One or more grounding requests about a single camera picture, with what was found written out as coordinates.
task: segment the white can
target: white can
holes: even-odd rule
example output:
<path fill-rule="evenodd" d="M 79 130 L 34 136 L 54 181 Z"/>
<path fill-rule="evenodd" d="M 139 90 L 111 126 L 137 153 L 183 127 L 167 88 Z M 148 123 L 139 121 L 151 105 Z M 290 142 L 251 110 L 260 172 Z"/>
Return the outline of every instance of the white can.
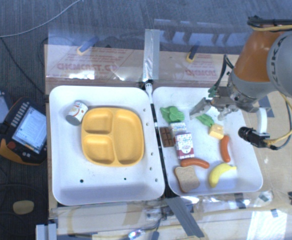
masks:
<path fill-rule="evenodd" d="M 83 103 L 80 100 L 76 100 L 71 107 L 70 111 L 68 112 L 68 115 L 66 116 L 66 120 L 74 125 L 78 126 L 81 124 L 84 115 L 88 111 L 88 107 L 85 103 Z"/>

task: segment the bread slice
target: bread slice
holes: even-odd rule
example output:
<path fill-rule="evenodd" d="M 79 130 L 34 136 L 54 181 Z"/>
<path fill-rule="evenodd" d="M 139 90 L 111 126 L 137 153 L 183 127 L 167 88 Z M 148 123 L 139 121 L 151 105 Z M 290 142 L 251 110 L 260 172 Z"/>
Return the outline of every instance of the bread slice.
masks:
<path fill-rule="evenodd" d="M 178 179 L 180 189 L 184 193 L 187 193 L 200 186 L 200 180 L 197 178 L 195 170 L 192 166 L 178 166 L 175 168 L 174 172 Z"/>

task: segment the hot dog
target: hot dog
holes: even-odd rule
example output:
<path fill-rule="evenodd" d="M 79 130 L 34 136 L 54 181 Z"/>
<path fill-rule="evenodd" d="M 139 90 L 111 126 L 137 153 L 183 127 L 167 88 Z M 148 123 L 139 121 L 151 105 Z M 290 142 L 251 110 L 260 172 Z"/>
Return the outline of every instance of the hot dog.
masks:
<path fill-rule="evenodd" d="M 229 135 L 225 135 L 220 141 L 221 158 L 225 163 L 229 163 L 231 161 L 230 154 L 228 153 L 228 142 L 229 141 L 230 141 Z"/>
<path fill-rule="evenodd" d="M 202 160 L 202 159 L 199 159 L 199 158 L 195 158 L 195 157 L 192 157 L 192 158 L 185 158 L 185 159 L 182 159 L 180 161 L 180 166 L 181 167 L 187 167 L 187 166 L 200 166 L 200 167 L 203 167 L 205 169 L 208 169 L 210 167 L 210 164 L 209 162 L 205 161 L 205 160 Z"/>

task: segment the toy sausage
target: toy sausage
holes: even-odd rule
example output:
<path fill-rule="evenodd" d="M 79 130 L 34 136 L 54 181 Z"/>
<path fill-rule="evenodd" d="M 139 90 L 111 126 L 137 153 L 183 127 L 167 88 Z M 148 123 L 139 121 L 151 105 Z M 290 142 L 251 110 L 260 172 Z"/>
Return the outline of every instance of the toy sausage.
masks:
<path fill-rule="evenodd" d="M 229 141 L 230 141 L 229 135 L 225 135 L 220 141 L 221 158 L 225 163 L 229 163 L 231 161 L 230 154 L 228 153 L 228 142 Z"/>
<path fill-rule="evenodd" d="M 205 169 L 208 169 L 210 167 L 209 162 L 202 160 L 202 159 L 199 159 L 199 158 L 194 158 L 194 157 L 182 159 L 180 161 L 180 165 L 181 165 L 181 167 L 200 166 L 200 167 L 203 167 Z"/>

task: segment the orange divided plate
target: orange divided plate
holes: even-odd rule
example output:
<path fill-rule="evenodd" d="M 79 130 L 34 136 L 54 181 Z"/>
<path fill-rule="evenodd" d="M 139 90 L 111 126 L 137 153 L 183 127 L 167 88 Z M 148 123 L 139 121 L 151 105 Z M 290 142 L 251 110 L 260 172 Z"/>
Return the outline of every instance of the orange divided plate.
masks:
<path fill-rule="evenodd" d="M 141 120 L 123 108 L 90 109 L 82 120 L 81 146 L 85 157 L 96 165 L 133 166 L 144 154 Z"/>

